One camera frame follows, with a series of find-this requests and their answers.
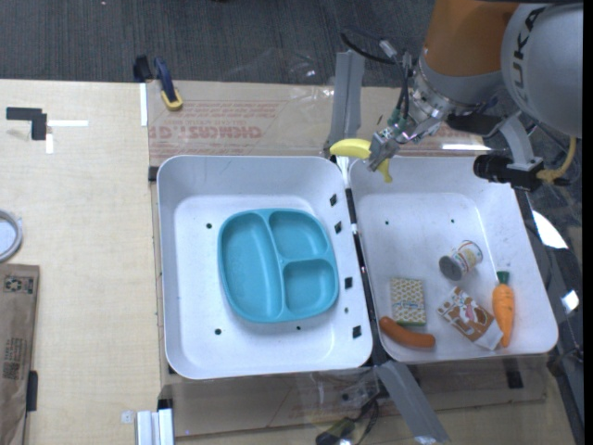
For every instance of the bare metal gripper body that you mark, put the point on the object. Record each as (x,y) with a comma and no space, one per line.
(424,109)

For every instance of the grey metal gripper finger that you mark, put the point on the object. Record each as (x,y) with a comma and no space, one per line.
(375,161)
(392,154)

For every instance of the yellow banana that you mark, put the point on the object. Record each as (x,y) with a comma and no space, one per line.
(350,148)

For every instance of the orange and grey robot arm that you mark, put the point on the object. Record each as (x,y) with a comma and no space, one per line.
(468,30)

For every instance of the white plastic tray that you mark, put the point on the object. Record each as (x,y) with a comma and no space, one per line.
(417,220)
(199,295)

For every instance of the white printed small can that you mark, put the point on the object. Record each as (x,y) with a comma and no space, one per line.
(463,258)

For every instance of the brown cardboard board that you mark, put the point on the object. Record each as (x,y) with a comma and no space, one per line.
(241,123)

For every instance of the yellow patterned carton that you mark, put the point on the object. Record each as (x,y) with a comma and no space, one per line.
(407,301)

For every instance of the blue divided plate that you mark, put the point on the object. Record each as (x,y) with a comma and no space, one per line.
(252,267)

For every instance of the red sausage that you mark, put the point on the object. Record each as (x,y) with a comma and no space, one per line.
(407,335)

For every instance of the brown and white carton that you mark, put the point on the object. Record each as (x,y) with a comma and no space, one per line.
(468,318)

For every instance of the orange carrot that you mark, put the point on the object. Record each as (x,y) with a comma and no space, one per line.
(504,308)

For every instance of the white tape roll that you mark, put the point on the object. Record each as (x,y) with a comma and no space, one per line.
(18,237)

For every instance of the brown paper packet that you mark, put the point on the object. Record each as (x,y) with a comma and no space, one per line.
(16,341)

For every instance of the black cylinder on white bracket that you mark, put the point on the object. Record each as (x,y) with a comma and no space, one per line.
(505,170)

